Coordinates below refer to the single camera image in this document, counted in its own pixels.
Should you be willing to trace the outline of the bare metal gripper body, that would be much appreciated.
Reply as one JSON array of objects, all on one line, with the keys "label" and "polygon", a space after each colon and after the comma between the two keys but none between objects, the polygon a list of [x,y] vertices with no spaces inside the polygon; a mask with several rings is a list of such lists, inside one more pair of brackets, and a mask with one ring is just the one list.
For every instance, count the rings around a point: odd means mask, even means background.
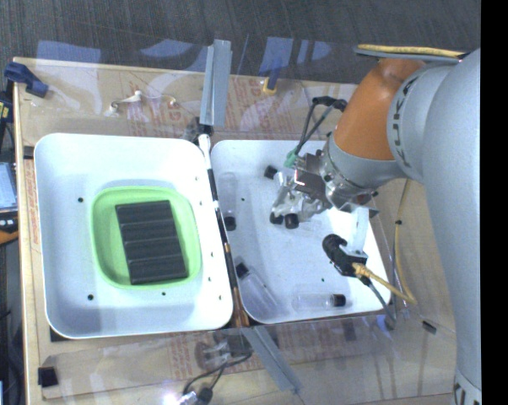
[{"label": "bare metal gripper body", "polygon": [[352,212],[366,205],[366,190],[347,180],[325,151],[305,154],[295,162],[296,189],[319,200],[325,208]]}]

